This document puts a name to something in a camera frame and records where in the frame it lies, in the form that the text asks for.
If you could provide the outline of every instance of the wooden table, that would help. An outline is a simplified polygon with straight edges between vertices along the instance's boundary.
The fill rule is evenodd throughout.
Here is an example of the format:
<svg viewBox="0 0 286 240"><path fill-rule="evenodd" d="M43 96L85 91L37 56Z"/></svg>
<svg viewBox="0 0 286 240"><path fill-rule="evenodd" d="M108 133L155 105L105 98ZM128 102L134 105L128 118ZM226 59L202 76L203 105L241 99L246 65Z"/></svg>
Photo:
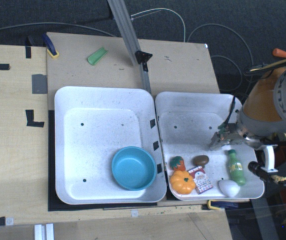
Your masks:
<svg viewBox="0 0 286 240"><path fill-rule="evenodd" d="M70 84L141 87L140 74L131 71L134 67L129 64L121 38L58 33L49 33L49 36L58 48L66 44L64 38L73 38L80 40L82 46L96 44L93 47L89 45L86 54L101 46L109 52L92 68L83 60L86 59L84 54L83 57L76 56L74 68L68 71L69 67L60 67L61 63L66 63L64 59L70 60L65 57L64 49L59 51L60 57L53 60L44 47L31 47L31 58L27 58L24 46L0 45L0 64L10 65L9 70L0 70L0 217L11 218L14 225L59 223L55 224L55 235L64 235L64 229L68 231L69 227L76 230L75 223L80 223L77 226L80 229L92 225L91 229L97 235L108 236L100 227L104 222L104 227L124 229L128 232L128 239L136 227L145 236L142 239L146 239L150 232L143 230L142 223L147 228L159 225L163 236L169 236L164 232L174 234L173 225L178 228L185 225L187 228L190 226L191 232L196 232L195 238L198 238L197 232L207 232L216 239L215 235L220 232L220 239L231 239L225 212L202 210L198 204L204 202L168 201L165 198L157 206L135 208L137 218L131 217L132 208L48 211L48 110L53 109L55 91ZM140 40L140 45L144 51L153 54L148 63L153 96L162 91L219 93L210 55L204 44ZM86 77L77 71L83 70L84 65L88 67ZM33 93L33 75L47 76L48 93ZM26 110L33 110L34 121L44 122L44 126L27 126ZM202 218L202 223L196 224L196 218ZM131 223L133 228L125 229L124 223ZM157 235L158 230L153 230L152 233ZM125 235L120 233L122 239L126 239Z"/></svg>

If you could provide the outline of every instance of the blue bowl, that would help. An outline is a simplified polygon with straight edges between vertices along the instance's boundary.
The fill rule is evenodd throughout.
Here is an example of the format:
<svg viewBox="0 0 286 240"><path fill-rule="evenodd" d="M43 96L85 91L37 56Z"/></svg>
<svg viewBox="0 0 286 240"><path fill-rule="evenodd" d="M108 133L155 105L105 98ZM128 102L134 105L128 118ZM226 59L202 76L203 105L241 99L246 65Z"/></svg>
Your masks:
<svg viewBox="0 0 286 240"><path fill-rule="evenodd" d="M157 175L157 166L147 151L140 147L127 146L114 155L112 174L123 188L139 191L153 183Z"/></svg>

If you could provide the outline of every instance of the white egg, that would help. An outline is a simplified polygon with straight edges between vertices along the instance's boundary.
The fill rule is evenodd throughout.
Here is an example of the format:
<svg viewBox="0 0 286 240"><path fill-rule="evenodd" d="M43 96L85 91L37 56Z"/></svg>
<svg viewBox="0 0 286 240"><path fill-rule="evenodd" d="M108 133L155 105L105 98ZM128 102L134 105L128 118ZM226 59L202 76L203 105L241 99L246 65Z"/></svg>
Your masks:
<svg viewBox="0 0 286 240"><path fill-rule="evenodd" d="M218 186L221 192L229 198L235 197L241 189L241 187L235 181L230 179L220 180L218 182Z"/></svg>

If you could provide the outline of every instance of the plastic bottle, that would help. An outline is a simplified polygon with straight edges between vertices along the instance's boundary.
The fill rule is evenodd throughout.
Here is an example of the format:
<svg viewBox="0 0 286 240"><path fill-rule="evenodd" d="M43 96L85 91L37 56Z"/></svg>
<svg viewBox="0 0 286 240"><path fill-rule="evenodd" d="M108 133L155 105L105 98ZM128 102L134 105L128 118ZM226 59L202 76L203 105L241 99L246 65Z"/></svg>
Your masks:
<svg viewBox="0 0 286 240"><path fill-rule="evenodd" d="M228 169L229 174L233 181L235 181L239 186L243 186L246 183L244 178L244 172L241 162L236 157L237 153L234 149L228 151L229 161Z"/></svg>

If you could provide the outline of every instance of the bottle cap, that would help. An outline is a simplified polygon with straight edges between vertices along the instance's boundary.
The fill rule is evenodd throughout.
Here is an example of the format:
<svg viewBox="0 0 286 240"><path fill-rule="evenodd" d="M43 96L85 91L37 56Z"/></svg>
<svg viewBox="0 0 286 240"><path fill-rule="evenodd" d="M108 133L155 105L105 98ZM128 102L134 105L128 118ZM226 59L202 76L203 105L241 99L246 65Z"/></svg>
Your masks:
<svg viewBox="0 0 286 240"><path fill-rule="evenodd" d="M231 154L236 154L237 152L235 151L235 149L230 149L228 151L228 154L231 155Z"/></svg>

